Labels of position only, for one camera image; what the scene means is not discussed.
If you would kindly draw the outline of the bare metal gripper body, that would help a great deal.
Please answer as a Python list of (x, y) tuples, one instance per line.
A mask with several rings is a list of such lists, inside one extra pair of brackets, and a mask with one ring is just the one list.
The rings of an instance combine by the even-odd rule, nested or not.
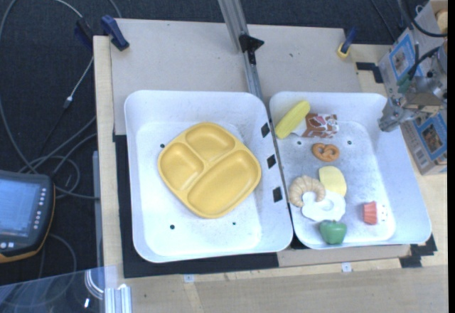
[(425, 76), (414, 76), (404, 95), (402, 106), (429, 114), (447, 108), (447, 75), (430, 71)]

